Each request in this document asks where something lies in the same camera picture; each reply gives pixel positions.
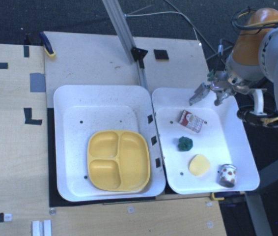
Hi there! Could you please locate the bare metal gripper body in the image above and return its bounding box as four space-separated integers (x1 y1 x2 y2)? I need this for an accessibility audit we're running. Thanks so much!
209 70 268 96

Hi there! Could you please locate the red and white carton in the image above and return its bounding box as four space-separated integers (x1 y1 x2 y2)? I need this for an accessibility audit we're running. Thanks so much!
177 109 205 134

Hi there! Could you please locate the white plastic tray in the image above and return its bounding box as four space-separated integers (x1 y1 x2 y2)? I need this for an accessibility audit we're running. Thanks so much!
53 84 167 203
151 87 261 195

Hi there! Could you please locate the green broccoli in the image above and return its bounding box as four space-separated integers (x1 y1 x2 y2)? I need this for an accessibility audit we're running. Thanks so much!
177 136 194 152

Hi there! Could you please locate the yellow round biscuit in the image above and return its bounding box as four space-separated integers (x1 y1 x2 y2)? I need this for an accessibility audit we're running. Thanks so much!
188 153 211 177

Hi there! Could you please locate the white can with strawberry print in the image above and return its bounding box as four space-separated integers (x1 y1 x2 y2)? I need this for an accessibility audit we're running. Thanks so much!
218 163 237 188

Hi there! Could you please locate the yellow divided plate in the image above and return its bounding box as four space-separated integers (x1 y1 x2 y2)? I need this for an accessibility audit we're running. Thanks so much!
86 129 152 192

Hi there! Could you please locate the pale wood board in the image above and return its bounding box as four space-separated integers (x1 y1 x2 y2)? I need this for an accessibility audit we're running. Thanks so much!
43 30 228 236

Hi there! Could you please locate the black cylinder on white bracket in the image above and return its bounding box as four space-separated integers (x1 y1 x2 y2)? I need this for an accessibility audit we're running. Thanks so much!
236 88 278 129

